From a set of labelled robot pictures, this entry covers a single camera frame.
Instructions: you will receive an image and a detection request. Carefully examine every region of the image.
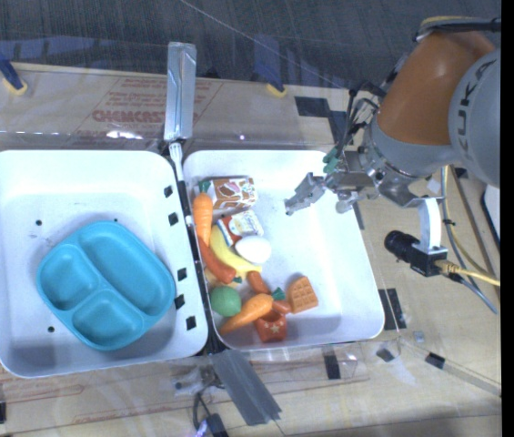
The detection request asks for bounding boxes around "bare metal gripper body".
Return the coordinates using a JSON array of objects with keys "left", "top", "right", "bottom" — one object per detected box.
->
[{"left": 324, "top": 148, "right": 426, "bottom": 208}]

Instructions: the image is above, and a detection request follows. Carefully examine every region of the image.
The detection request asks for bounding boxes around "white plastic tray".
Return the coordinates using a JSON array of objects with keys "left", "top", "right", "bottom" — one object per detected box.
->
[
  {"left": 182, "top": 148, "right": 386, "bottom": 352},
  {"left": 0, "top": 148, "right": 209, "bottom": 379}
]

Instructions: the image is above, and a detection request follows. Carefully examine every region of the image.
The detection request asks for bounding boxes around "white red yellow packet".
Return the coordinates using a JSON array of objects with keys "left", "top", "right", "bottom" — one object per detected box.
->
[{"left": 217, "top": 209, "right": 266, "bottom": 247}]

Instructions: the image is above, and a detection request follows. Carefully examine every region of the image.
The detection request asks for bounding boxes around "orange and white carton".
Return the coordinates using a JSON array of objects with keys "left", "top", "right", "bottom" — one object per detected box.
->
[{"left": 205, "top": 175, "right": 259, "bottom": 211}]

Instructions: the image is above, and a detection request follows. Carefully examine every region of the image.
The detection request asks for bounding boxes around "white egg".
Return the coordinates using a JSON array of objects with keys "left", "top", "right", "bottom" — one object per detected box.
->
[{"left": 234, "top": 234, "right": 273, "bottom": 264}]

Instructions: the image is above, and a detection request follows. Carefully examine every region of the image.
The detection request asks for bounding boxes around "yellow banana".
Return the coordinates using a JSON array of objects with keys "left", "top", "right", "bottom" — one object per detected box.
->
[{"left": 209, "top": 224, "right": 264, "bottom": 286}]

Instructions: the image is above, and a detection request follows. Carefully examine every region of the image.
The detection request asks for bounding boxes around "orange waffle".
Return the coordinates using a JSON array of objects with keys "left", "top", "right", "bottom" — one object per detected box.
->
[{"left": 286, "top": 275, "right": 320, "bottom": 314}]

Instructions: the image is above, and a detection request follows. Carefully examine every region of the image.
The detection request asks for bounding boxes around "red sausage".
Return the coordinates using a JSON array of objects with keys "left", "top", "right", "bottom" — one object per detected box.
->
[
  {"left": 197, "top": 239, "right": 237, "bottom": 285},
  {"left": 246, "top": 270, "right": 292, "bottom": 314}
]

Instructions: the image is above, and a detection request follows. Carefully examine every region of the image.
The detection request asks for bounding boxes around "orange carrot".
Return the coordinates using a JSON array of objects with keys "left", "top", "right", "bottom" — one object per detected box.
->
[
  {"left": 218, "top": 287, "right": 287, "bottom": 336},
  {"left": 191, "top": 179, "right": 215, "bottom": 248}
]

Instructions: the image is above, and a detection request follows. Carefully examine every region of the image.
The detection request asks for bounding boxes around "green lime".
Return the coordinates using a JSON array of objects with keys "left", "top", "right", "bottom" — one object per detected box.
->
[{"left": 209, "top": 285, "right": 243, "bottom": 318}]

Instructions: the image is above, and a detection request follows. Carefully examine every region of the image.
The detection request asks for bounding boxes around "blue divided plate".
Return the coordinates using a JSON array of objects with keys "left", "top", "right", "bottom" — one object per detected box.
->
[{"left": 35, "top": 219, "right": 177, "bottom": 352}]

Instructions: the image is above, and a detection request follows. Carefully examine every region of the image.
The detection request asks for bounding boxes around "brown cardboard board red print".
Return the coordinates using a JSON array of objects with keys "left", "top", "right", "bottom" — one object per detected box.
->
[{"left": 0, "top": 61, "right": 376, "bottom": 437}]

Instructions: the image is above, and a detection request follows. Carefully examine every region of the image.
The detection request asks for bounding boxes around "black cylinder on white bracket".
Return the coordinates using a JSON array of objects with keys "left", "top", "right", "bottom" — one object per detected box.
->
[{"left": 383, "top": 196, "right": 449, "bottom": 278}]

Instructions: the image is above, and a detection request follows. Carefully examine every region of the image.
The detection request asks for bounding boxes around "black block with thin wires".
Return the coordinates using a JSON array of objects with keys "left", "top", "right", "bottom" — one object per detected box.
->
[{"left": 204, "top": 412, "right": 229, "bottom": 437}]

